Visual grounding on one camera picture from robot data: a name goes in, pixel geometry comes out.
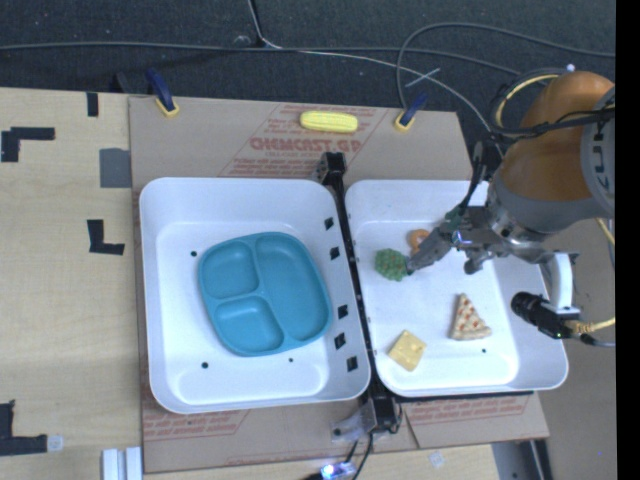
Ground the yellow corn cob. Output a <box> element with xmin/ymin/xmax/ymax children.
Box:
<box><xmin>298</xmin><ymin>110</ymin><xmax>360</xmax><ymax>135</ymax></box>

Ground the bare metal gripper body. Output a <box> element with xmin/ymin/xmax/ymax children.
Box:
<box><xmin>438</xmin><ymin>205</ymin><xmax>557</xmax><ymax>265</ymax></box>

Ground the pizza slice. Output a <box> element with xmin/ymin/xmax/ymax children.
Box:
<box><xmin>447</xmin><ymin>292</ymin><xmax>493</xmax><ymax>342</ymax></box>

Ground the brown cardboard board red print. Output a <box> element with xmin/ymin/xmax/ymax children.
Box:
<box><xmin>127</xmin><ymin>95</ymin><xmax>551</xmax><ymax>475</ymax></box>

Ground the black cylinder on white bracket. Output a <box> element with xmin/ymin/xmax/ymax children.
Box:
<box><xmin>510</xmin><ymin>251</ymin><xmax>583</xmax><ymax>341</ymax></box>

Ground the white plastic tray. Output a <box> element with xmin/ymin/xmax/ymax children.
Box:
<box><xmin>344</xmin><ymin>178</ymin><xmax>570</xmax><ymax>399</ymax></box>
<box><xmin>138</xmin><ymin>176</ymin><xmax>373</xmax><ymax>416</ymax></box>

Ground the yellow cheese wedge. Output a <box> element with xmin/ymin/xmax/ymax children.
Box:
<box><xmin>387</xmin><ymin>329</ymin><xmax>428</xmax><ymax>373</ymax></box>

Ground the green broccoli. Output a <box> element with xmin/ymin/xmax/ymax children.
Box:
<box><xmin>374</xmin><ymin>247</ymin><xmax>411</xmax><ymax>283</ymax></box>

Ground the orange doughnut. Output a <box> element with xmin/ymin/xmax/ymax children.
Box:
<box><xmin>405</xmin><ymin>228</ymin><xmax>432</xmax><ymax>255</ymax></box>

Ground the blue divided plate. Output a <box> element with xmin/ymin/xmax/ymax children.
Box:
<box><xmin>196</xmin><ymin>230</ymin><xmax>334</xmax><ymax>358</ymax></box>

